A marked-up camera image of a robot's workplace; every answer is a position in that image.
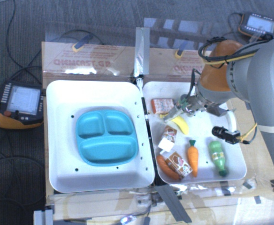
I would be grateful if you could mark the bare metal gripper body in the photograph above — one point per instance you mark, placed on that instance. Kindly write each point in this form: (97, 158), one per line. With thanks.
(194, 103)

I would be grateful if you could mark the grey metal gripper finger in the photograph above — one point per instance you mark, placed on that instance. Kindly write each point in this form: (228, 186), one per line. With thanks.
(173, 114)

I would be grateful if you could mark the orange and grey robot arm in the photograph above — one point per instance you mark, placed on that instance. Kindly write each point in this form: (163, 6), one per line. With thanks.
(252, 74)

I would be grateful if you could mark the yellow banana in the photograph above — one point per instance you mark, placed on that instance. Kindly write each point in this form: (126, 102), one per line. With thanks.
(182, 124)

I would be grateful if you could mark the orange and white packet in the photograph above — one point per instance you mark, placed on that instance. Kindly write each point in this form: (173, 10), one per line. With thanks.
(161, 105)

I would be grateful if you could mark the brown and white carton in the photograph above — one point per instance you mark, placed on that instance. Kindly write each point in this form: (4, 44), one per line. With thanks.
(178, 164)
(168, 137)

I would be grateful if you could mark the white plastic tray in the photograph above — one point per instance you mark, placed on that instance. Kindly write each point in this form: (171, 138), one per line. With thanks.
(64, 130)
(207, 128)

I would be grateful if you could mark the orange carrot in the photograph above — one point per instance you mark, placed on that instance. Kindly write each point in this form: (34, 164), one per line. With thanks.
(193, 157)

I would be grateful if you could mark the orange-brown sausage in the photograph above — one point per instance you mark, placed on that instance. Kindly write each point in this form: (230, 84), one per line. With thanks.
(166, 169)

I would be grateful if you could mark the green plastic bottle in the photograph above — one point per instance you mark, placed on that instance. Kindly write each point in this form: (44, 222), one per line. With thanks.
(217, 156)

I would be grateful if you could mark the blue divided plate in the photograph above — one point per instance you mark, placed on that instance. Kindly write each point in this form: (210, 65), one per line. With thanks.
(106, 139)

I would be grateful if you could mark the brown cardboard board red print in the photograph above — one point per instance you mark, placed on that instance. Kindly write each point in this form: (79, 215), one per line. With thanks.
(87, 62)

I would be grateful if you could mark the black cylinder on white bracket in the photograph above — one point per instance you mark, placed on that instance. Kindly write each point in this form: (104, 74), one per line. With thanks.
(225, 133)

